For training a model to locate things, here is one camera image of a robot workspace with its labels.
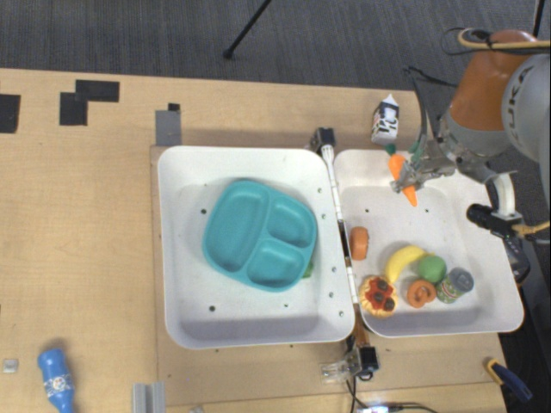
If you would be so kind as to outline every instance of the orange carrot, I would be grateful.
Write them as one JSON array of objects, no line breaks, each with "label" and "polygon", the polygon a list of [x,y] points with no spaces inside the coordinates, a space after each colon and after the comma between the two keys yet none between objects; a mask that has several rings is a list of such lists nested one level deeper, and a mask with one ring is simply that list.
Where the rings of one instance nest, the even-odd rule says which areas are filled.
[{"label": "orange carrot", "polygon": [[[399,172],[402,170],[402,165],[404,165],[405,161],[405,157],[396,153],[391,155],[388,160],[388,168],[390,169],[395,181],[398,180]],[[413,185],[408,185],[407,187],[402,188],[402,193],[404,193],[404,196],[407,197],[413,206],[417,206],[417,194],[415,193],[415,187]]]}]

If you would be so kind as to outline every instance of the toy carrot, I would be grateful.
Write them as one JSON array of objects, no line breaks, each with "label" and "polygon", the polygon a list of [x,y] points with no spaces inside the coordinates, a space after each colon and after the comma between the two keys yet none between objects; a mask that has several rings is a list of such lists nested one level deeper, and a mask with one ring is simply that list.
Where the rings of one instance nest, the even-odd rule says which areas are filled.
[{"label": "toy carrot", "polygon": [[[394,145],[387,145],[385,149],[390,155],[390,159],[388,160],[388,168],[390,169],[394,180],[397,181],[406,158],[396,153],[396,147],[394,147]],[[408,185],[407,187],[402,188],[402,193],[404,193],[404,196],[407,197],[412,206],[417,206],[417,194],[413,185]]]}]

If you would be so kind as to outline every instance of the dark gray carpet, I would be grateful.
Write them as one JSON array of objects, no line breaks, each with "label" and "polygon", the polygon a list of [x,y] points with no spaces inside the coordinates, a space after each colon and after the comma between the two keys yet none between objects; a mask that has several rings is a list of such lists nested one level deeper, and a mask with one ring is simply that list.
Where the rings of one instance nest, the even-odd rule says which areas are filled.
[{"label": "dark gray carpet", "polygon": [[[443,53],[444,30],[531,31],[536,5],[274,0],[235,59],[225,61],[222,51],[262,1],[0,0],[0,67],[410,89],[400,71],[405,65],[460,79],[469,57]],[[549,38],[549,13],[547,4],[541,38]],[[453,93],[427,84],[422,89],[432,116],[444,111]],[[493,166],[519,171],[518,209],[529,223],[548,219],[535,164],[508,151]],[[549,247],[536,249],[549,281]]]}]

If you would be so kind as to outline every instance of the bottle label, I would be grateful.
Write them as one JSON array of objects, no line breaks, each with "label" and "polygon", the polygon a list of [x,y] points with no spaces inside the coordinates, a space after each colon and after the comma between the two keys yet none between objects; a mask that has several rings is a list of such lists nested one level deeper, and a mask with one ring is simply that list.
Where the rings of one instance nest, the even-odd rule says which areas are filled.
[{"label": "bottle label", "polygon": [[75,387],[72,384],[71,375],[68,373],[44,381],[44,388],[46,389],[46,395],[50,398],[62,391],[73,390]]}]

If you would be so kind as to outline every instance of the teal plate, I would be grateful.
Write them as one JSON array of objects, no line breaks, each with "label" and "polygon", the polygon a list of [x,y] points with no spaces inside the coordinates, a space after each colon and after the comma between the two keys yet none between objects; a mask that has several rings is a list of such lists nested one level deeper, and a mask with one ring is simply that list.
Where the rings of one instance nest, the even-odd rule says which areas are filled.
[{"label": "teal plate", "polygon": [[305,273],[317,233],[312,211],[304,204],[262,183],[236,181],[214,206],[202,250],[222,274],[281,292]]}]

